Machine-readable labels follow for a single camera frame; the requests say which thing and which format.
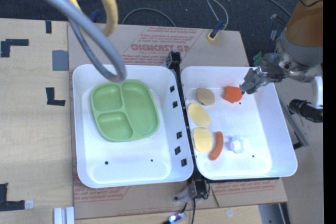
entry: hose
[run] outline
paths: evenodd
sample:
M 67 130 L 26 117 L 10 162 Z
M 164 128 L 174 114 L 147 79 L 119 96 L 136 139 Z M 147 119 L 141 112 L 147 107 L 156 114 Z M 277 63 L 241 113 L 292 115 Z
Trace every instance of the hose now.
M 69 20 L 73 23 L 73 25 L 80 26 L 91 38 L 95 41 L 108 59 L 113 64 L 116 74 L 113 74 L 107 71 L 103 65 L 100 63 L 100 66 L 105 69 L 108 73 L 104 73 L 99 70 L 101 74 L 112 82 L 121 82 L 126 78 L 126 67 L 120 57 L 118 51 L 112 46 L 111 42 L 107 39 L 107 37 L 99 30 L 94 23 L 81 11 L 75 8 L 69 1 L 67 0 L 44 0 L 49 3 L 51 6 L 59 10 L 63 15 L 69 18 Z

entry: black tape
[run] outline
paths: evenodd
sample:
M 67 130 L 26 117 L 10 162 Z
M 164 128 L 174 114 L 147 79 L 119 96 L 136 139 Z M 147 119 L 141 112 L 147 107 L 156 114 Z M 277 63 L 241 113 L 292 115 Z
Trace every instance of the black tape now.
M 46 88 L 47 104 L 65 106 L 65 100 L 55 100 L 55 88 Z
M 8 183 L 0 184 L 0 211 L 14 211 L 25 209 L 25 201 L 7 201 Z
M 11 46 L 28 46 L 29 39 L 6 39 L 0 44 L 0 57 L 9 57 Z
M 46 34 L 51 34 L 52 29 L 51 29 L 51 21 L 47 20 L 46 21 Z
M 10 46 L 28 46 L 29 45 L 29 39 L 6 39 L 6 42 Z
M 10 45 L 7 44 L 7 42 L 5 42 L 5 41 L 1 41 L 0 57 L 2 57 L 2 58 L 9 57 L 9 53 L 10 53 Z

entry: green plate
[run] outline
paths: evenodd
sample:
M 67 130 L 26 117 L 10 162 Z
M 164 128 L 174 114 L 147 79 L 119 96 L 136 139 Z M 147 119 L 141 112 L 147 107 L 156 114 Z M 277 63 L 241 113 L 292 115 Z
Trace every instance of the green plate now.
M 91 93 L 91 107 L 100 134 L 112 142 L 145 138 L 159 128 L 152 93 L 139 80 L 97 86 Z

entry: cardboard sheet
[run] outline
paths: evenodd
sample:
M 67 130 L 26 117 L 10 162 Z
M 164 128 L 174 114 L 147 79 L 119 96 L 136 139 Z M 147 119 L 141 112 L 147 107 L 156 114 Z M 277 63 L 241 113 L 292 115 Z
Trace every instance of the cardboard sheet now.
M 210 29 L 120 25 L 110 37 L 127 65 L 161 65 L 169 51 L 179 51 L 181 69 L 187 66 L 248 66 L 240 33 L 220 31 L 214 42 L 206 39 Z M 105 55 L 89 38 L 87 42 L 104 64 Z M 72 73 L 76 67 L 90 64 L 71 27 L 68 27 L 71 136 L 73 154 L 73 197 L 76 219 L 175 212 L 183 207 L 173 203 L 176 192 L 186 182 L 92 189 L 78 178 L 73 115 Z M 207 200 L 197 209 L 256 205 L 287 201 L 281 179 L 252 180 L 211 184 Z

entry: orange toy food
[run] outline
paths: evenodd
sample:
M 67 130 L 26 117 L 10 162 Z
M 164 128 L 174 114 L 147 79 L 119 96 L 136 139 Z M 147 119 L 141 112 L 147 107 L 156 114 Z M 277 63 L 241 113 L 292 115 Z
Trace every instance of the orange toy food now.
M 224 138 L 223 138 L 222 132 L 220 131 L 216 132 L 215 136 L 216 136 L 215 148 L 210 152 L 210 155 L 209 155 L 209 158 L 212 161 L 218 158 L 224 146 Z
M 239 87 L 226 86 L 223 98 L 230 103 L 238 102 L 243 94 Z

